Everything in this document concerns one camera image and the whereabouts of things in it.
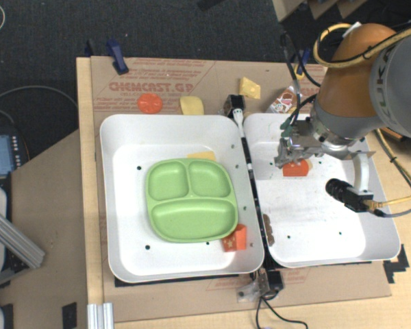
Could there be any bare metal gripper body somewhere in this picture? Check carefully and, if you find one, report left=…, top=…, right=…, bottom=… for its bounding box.
left=277, top=118, right=364, bottom=161

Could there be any orange wedge block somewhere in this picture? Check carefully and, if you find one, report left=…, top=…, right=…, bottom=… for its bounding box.
left=282, top=159, right=311, bottom=178

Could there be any thin black and white rod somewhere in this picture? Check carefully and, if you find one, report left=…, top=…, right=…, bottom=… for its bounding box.
left=232, top=109, right=272, bottom=271

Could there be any printed snack packet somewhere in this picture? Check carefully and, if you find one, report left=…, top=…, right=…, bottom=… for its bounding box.
left=265, top=85, right=301, bottom=114

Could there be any white plastic tray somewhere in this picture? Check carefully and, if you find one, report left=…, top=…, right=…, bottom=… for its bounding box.
left=99, top=113, right=265, bottom=284
left=242, top=112, right=402, bottom=269

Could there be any yellow cheese wedge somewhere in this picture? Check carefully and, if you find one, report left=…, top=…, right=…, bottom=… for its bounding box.
left=238, top=76, right=262, bottom=100

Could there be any yellow cheese slice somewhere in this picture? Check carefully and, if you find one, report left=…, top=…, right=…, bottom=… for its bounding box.
left=186, top=150, right=217, bottom=162

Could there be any orange carton with stars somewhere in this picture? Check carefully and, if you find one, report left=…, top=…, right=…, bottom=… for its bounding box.
left=221, top=223, right=249, bottom=253

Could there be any green divided plate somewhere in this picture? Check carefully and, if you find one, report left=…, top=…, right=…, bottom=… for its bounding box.
left=145, top=158, right=240, bottom=244

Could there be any pale yellow flat piece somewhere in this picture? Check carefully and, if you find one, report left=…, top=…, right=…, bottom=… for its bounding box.
left=179, top=95, right=206, bottom=117

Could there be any brown cardboard board red print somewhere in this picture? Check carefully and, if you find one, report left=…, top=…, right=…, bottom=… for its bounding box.
left=90, top=56, right=393, bottom=324

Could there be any orange round slice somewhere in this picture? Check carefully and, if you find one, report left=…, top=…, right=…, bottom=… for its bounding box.
left=136, top=93, right=164, bottom=114

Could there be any black cylinder on white bracket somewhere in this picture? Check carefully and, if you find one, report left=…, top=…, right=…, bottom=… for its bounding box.
left=325, top=151, right=376, bottom=214

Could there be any black block with thin wires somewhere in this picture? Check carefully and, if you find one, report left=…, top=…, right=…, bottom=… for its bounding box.
left=225, top=94, right=247, bottom=117
left=266, top=269, right=285, bottom=293

